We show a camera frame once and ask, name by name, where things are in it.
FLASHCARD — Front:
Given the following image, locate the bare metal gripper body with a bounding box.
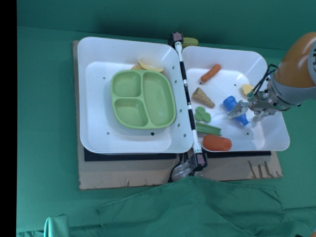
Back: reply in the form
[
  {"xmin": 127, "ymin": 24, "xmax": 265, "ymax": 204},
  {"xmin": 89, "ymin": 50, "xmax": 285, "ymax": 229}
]
[{"xmin": 247, "ymin": 90, "xmax": 285, "ymax": 114}]

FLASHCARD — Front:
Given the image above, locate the blue bottle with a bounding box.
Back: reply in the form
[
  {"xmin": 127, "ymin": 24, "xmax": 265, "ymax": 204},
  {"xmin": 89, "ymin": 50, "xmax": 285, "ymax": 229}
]
[{"xmin": 223, "ymin": 95, "xmax": 253, "ymax": 128}]

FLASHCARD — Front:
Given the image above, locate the yellow toy food piece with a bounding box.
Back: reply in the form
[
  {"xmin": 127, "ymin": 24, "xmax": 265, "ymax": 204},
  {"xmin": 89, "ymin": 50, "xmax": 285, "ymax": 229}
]
[{"xmin": 241, "ymin": 83, "xmax": 255, "ymax": 97}]

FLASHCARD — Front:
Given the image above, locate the white plastic tray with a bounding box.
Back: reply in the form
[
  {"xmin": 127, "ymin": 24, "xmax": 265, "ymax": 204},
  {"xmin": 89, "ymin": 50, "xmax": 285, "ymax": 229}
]
[
  {"xmin": 77, "ymin": 36, "xmax": 194, "ymax": 155},
  {"xmin": 181, "ymin": 45, "xmax": 290, "ymax": 153}
]

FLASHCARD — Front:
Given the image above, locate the green celery stalk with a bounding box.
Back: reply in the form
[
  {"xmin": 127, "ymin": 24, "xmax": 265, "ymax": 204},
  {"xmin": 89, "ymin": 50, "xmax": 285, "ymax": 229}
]
[{"xmin": 195, "ymin": 121, "xmax": 222, "ymax": 137}]

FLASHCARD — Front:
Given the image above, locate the green broccoli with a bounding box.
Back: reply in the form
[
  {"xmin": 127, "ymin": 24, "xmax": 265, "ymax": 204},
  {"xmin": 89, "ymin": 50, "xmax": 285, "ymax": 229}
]
[{"xmin": 194, "ymin": 106, "xmax": 212, "ymax": 123}]

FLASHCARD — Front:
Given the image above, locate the tan waffle cone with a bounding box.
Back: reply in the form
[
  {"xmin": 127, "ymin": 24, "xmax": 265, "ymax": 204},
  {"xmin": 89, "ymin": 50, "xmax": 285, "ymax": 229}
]
[{"xmin": 191, "ymin": 86, "xmax": 216, "ymax": 109}]

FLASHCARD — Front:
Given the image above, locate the orange carrot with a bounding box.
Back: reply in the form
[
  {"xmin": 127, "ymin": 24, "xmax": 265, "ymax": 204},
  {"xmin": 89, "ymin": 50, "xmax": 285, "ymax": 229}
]
[{"xmin": 202, "ymin": 134, "xmax": 233, "ymax": 152}]

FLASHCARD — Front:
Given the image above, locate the orange sausage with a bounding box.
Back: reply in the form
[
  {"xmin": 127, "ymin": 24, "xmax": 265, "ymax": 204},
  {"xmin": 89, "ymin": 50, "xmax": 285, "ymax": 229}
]
[{"xmin": 200, "ymin": 63, "xmax": 222, "ymax": 83}]

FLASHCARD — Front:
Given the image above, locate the black and white thin rod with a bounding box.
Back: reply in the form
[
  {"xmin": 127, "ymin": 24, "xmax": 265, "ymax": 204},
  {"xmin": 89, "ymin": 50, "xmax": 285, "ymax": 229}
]
[{"xmin": 173, "ymin": 41, "xmax": 203, "ymax": 156}]

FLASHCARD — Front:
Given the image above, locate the yellow-green toy corn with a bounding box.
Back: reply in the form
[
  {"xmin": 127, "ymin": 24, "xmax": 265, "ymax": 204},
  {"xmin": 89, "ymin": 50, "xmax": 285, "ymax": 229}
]
[{"xmin": 182, "ymin": 37, "xmax": 199, "ymax": 48}]

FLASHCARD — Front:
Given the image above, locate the green divided plate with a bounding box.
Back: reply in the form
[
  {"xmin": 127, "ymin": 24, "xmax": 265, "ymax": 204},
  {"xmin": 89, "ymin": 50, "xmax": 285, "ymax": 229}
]
[{"xmin": 110, "ymin": 69, "xmax": 177, "ymax": 130}]

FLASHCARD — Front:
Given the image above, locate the yellow banana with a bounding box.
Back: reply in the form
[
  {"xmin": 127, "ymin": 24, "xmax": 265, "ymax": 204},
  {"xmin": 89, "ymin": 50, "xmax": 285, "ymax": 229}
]
[{"xmin": 138, "ymin": 58, "xmax": 165, "ymax": 74}]

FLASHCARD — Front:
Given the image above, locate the green cloth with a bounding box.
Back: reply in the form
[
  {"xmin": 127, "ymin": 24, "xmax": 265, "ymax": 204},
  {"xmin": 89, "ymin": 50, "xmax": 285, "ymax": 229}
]
[{"xmin": 98, "ymin": 176, "xmax": 316, "ymax": 237}]

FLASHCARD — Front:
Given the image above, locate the brown cardboard board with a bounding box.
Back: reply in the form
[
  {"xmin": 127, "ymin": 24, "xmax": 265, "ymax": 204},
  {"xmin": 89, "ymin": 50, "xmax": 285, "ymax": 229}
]
[{"xmin": 72, "ymin": 40, "xmax": 283, "ymax": 191}]

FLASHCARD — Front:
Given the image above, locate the black block with wires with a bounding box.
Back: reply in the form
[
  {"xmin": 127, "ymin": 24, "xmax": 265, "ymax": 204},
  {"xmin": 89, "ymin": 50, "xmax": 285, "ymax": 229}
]
[
  {"xmin": 167, "ymin": 31, "xmax": 185, "ymax": 47},
  {"xmin": 189, "ymin": 152, "xmax": 208, "ymax": 172}
]

